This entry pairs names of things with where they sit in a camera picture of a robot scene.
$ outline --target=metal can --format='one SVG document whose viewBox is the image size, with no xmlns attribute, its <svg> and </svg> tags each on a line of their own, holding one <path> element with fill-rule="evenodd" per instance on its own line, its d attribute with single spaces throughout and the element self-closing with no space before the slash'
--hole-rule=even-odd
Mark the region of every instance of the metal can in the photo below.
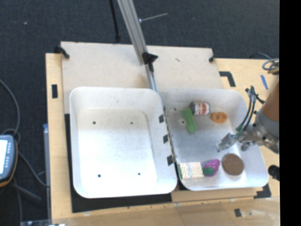
<svg viewBox="0 0 301 226">
<path fill-rule="evenodd" d="M 208 115 L 210 113 L 208 102 L 191 102 L 189 107 L 193 115 Z"/>
</svg>

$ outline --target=purple toy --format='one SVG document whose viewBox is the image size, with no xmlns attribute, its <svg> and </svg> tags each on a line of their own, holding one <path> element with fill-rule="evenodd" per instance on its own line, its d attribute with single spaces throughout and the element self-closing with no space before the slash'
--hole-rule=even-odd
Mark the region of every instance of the purple toy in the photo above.
<svg viewBox="0 0 301 226">
<path fill-rule="evenodd" d="M 218 159 L 208 161 L 202 168 L 204 175 L 207 177 L 213 177 L 217 173 L 220 164 L 221 161 Z"/>
</svg>

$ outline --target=brown cookie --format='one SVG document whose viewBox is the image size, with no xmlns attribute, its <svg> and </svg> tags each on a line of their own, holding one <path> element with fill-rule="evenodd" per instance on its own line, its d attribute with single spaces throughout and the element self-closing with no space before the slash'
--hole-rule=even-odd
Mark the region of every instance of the brown cookie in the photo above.
<svg viewBox="0 0 301 226">
<path fill-rule="evenodd" d="M 214 112 L 210 115 L 211 119 L 219 124 L 225 123 L 228 119 L 228 116 L 225 112 Z"/>
<path fill-rule="evenodd" d="M 230 175 L 240 175 L 244 170 L 244 163 L 237 155 L 228 153 L 222 158 L 222 167 Z"/>
</svg>

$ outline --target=white tray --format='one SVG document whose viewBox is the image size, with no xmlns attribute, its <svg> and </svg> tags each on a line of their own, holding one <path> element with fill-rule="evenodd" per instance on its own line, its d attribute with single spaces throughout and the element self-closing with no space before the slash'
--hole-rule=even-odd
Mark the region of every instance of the white tray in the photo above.
<svg viewBox="0 0 301 226">
<path fill-rule="evenodd" d="M 220 151 L 216 146 L 229 132 L 236 133 L 235 128 L 244 119 L 247 108 L 242 96 L 234 90 L 226 89 L 172 89 L 162 93 L 166 107 L 166 116 L 171 132 L 172 144 L 177 163 L 201 162 L 219 159 L 226 153 L 237 154 L 244 162 L 245 169 L 239 176 L 227 174 L 220 165 L 213 177 L 181 180 L 182 184 L 193 191 L 262 187 L 267 184 L 269 176 L 260 151 L 256 145 L 245 152 L 240 150 L 240 143 Z M 210 115 L 194 116 L 197 131 L 189 133 L 181 110 L 189 108 L 191 102 L 208 102 L 211 112 L 225 112 L 228 120 L 217 124 Z"/>
<path fill-rule="evenodd" d="M 85 198 L 166 194 L 177 176 L 161 98 L 150 89 L 79 87 L 70 94 L 73 185 Z"/>
</svg>

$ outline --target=metal pole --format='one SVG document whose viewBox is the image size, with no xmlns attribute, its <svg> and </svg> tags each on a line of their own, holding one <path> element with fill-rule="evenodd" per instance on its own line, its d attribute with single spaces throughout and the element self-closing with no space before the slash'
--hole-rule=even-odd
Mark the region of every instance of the metal pole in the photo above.
<svg viewBox="0 0 301 226">
<path fill-rule="evenodd" d="M 139 63 L 140 65 L 145 65 L 150 87 L 157 92 L 158 89 L 154 71 L 153 69 L 150 69 L 150 67 L 152 67 L 152 62 L 145 61 L 143 58 L 143 54 L 148 53 L 148 51 L 141 29 L 140 20 L 137 16 L 133 0 L 117 0 L 117 2 L 119 4 L 122 16 L 127 27 L 127 31 L 131 38 Z"/>
</svg>

